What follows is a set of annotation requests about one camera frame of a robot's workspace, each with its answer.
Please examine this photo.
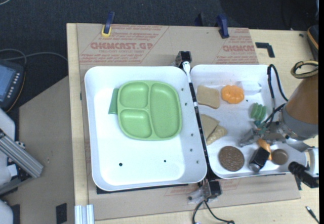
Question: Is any tan square bread slice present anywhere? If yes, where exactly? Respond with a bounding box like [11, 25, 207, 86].
[196, 84, 220, 109]

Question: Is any black block with thin wires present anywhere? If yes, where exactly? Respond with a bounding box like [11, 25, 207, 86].
[174, 50, 192, 67]
[187, 180, 223, 205]

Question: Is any black cylinder on white bracket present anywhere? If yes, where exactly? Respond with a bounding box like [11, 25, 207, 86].
[288, 147, 319, 189]

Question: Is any brown round can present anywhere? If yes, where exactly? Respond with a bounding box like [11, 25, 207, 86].
[271, 149, 289, 165]

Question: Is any white plastic tray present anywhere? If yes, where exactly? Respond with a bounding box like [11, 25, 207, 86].
[189, 64, 308, 180]
[84, 66, 208, 192]

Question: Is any orange toy pumpkin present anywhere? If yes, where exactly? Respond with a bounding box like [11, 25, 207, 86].
[221, 84, 245, 104]

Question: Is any tan triangular bread slice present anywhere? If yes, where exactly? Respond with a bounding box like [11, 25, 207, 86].
[200, 114, 220, 140]

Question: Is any brown round biscuit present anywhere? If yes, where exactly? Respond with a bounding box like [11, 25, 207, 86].
[218, 146, 245, 172]

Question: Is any thin black and white rod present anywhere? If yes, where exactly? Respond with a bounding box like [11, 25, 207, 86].
[182, 61, 211, 181]

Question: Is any brown cardboard board red print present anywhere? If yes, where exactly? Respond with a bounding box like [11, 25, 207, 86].
[75, 23, 301, 220]

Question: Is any pale yellow cracker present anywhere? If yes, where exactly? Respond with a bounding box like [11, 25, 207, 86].
[206, 125, 228, 146]

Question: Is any orange toy carrot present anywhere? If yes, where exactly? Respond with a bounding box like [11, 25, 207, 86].
[257, 139, 273, 161]

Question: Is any black pen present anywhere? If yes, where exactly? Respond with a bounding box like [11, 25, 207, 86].
[305, 206, 319, 223]

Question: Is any green divided plate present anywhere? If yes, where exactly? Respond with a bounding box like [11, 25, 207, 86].
[116, 80, 182, 141]

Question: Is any clear plastic bottle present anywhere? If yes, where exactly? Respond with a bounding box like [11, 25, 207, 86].
[235, 80, 263, 95]

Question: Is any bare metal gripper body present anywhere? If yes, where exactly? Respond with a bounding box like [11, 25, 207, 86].
[264, 121, 311, 152]

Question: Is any black can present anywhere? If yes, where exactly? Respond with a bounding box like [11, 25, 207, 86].
[248, 147, 269, 172]

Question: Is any green ribbed toy vegetable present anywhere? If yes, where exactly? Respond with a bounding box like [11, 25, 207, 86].
[250, 103, 267, 120]

